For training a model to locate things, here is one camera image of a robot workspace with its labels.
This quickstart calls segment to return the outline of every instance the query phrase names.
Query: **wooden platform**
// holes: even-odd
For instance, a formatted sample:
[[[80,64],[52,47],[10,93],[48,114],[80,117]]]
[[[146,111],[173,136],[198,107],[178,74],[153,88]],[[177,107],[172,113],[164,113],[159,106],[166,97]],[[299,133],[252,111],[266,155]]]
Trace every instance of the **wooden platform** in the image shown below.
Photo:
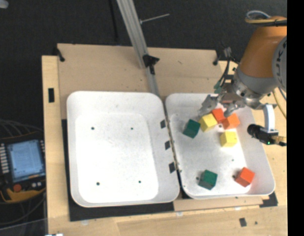
[[[47,211],[50,234],[75,235],[287,235],[286,147],[265,146],[276,182],[271,197],[186,200],[179,196],[174,211],[70,222],[61,120],[66,99],[77,90],[148,92],[145,71],[139,68],[132,47],[58,44],[65,58],[42,57],[44,127],[47,171]],[[162,100],[175,92],[210,93],[224,69],[214,50],[149,48],[160,58],[155,65]],[[280,104],[286,110],[286,102]],[[274,97],[264,99],[275,103]],[[253,112],[264,125],[262,111]],[[276,129],[286,135],[286,119],[275,108]]]

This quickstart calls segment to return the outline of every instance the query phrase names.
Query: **cube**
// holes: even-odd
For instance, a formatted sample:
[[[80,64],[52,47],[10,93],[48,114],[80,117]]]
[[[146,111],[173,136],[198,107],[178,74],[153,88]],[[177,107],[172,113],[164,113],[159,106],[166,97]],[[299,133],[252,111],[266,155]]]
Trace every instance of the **cube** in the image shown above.
[[[231,129],[236,128],[240,124],[240,120],[237,117],[237,114],[232,113],[229,117],[227,117],[223,122],[222,125],[224,129]]]
[[[225,131],[220,135],[222,147],[233,147],[237,143],[237,134],[233,131]]]
[[[247,187],[251,184],[254,177],[255,173],[253,171],[246,167],[243,167],[242,170],[236,176],[235,181],[243,187]]]
[[[223,110],[221,108],[216,108],[211,111],[217,123],[221,124],[225,120]]]
[[[217,125],[217,121],[213,114],[207,114],[201,117],[199,120],[200,128],[203,132],[209,131]]]
[[[215,187],[217,174],[208,170],[201,173],[198,185],[211,190]]]
[[[182,133],[191,138],[195,138],[195,136],[198,134],[199,129],[200,129],[200,123],[195,120],[189,119]]]

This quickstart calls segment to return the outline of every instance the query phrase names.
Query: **red cube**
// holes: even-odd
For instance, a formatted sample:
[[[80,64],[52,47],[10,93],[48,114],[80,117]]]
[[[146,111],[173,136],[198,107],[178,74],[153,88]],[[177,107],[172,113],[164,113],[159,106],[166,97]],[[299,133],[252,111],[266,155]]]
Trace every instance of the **red cube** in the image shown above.
[[[222,123],[225,120],[223,110],[221,108],[216,108],[211,111],[217,123]]]
[[[239,172],[235,181],[240,185],[246,187],[251,184],[253,178],[255,177],[255,173],[250,169],[243,167],[242,170]]]

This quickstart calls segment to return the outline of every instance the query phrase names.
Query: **screen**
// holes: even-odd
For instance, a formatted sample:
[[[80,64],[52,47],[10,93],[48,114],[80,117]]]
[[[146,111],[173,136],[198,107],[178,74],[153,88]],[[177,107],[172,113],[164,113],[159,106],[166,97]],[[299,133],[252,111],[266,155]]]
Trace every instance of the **screen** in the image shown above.
[[[13,182],[28,179],[32,175],[45,175],[39,140],[8,144]]]

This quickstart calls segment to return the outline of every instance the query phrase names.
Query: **metal rod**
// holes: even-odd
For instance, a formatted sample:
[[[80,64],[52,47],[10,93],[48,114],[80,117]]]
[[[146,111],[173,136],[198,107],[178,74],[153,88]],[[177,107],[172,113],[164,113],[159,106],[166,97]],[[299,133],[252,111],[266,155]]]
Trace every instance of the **metal rod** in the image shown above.
[[[140,19],[140,24],[142,24],[144,22],[152,21],[152,20],[155,20],[155,19],[159,19],[159,18],[164,18],[164,17],[167,17],[169,15],[170,14],[164,14],[164,15],[161,15],[161,16],[157,16],[157,17],[153,17],[153,18],[148,18],[148,19],[145,19],[145,20],[141,20]]]
[[[130,41],[137,54],[139,65],[147,71],[150,91],[159,96],[155,75],[150,73],[143,61],[143,56],[149,53],[133,0],[117,0],[117,4],[121,11]]]

